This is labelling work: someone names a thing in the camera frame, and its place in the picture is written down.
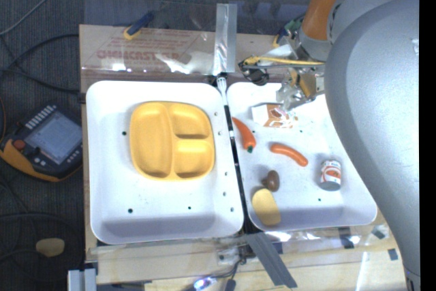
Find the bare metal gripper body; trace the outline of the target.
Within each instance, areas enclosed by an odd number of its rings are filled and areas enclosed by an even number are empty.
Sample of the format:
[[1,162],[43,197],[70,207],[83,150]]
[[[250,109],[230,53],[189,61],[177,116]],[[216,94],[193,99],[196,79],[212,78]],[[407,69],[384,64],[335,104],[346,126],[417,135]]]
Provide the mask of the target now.
[[282,82],[290,82],[297,89],[295,95],[314,99],[324,90],[325,41],[314,39],[303,29],[283,29],[274,39],[274,45],[287,50],[283,56],[295,59],[289,64]]

